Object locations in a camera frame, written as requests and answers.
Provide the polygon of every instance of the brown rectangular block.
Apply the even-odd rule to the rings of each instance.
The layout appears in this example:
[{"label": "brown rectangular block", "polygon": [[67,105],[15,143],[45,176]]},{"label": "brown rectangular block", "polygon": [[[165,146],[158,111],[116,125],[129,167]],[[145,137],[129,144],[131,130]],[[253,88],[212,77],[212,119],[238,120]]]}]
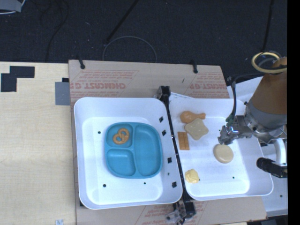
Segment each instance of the brown rectangular block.
[{"label": "brown rectangular block", "polygon": [[188,134],[186,132],[178,132],[179,149],[189,150]]}]

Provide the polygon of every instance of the light wood surface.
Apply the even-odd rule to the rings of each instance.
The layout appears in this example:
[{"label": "light wood surface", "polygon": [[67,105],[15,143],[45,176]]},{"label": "light wood surface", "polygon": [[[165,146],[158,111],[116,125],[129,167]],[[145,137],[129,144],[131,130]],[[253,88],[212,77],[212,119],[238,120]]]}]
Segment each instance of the light wood surface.
[{"label": "light wood surface", "polygon": [[0,224],[76,224],[70,106],[55,105],[55,82],[68,64],[35,66],[35,78],[18,78],[17,92],[0,93]]}]

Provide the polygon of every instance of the blue divided plate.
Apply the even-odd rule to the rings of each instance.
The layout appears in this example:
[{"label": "blue divided plate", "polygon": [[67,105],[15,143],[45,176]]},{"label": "blue divided plate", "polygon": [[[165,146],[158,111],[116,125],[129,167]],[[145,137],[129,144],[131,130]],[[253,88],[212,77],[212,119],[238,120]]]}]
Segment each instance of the blue divided plate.
[{"label": "blue divided plate", "polygon": [[[129,139],[116,144],[113,137],[119,129],[129,131]],[[163,152],[157,130],[145,123],[112,124],[105,134],[105,161],[109,171],[122,178],[151,178],[163,164]]]}]

